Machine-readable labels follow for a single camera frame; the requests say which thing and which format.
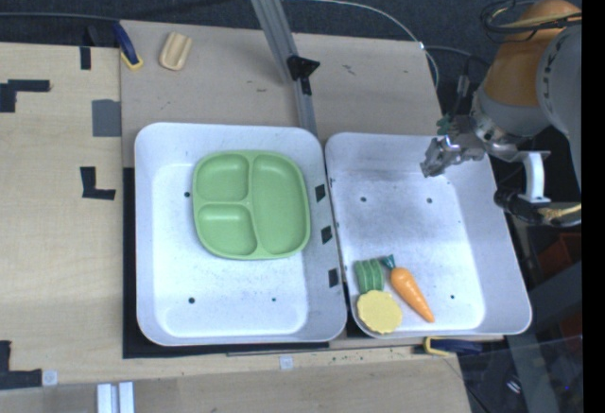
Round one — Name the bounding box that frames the orange carrot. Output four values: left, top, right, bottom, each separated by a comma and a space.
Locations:
380, 253, 437, 324

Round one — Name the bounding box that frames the yellow round biscuit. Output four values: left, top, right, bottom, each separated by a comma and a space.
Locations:
355, 289, 405, 336

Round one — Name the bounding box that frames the green divided plate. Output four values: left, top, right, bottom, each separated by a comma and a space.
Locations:
191, 149, 313, 262

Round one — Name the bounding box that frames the green ribbed toy vegetable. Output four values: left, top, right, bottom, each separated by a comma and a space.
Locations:
354, 257, 386, 296

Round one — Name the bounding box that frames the white plastic tray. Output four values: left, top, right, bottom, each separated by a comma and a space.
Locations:
323, 131, 533, 340
133, 121, 349, 348

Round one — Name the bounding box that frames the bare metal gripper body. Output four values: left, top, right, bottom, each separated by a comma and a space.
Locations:
440, 114, 520, 163

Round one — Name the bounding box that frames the black cylinder on white bracket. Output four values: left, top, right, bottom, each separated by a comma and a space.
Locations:
493, 150, 553, 224

